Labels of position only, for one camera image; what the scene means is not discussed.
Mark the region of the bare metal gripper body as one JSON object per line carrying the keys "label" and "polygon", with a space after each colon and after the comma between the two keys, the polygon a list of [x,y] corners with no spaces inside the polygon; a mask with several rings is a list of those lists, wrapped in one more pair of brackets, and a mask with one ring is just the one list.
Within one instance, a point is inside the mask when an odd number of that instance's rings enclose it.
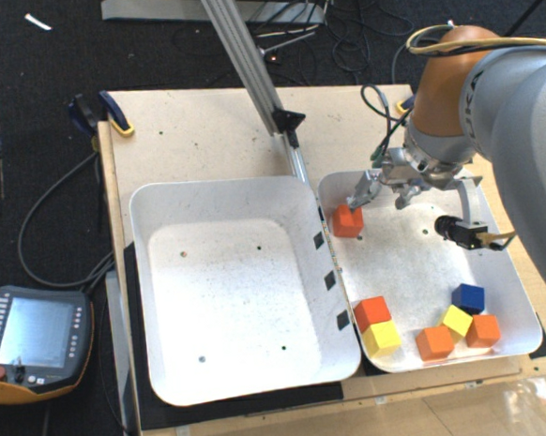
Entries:
{"label": "bare metal gripper body", "polygon": [[389,148],[383,156],[380,181],[389,187],[447,189],[462,165],[432,158],[418,147]]}

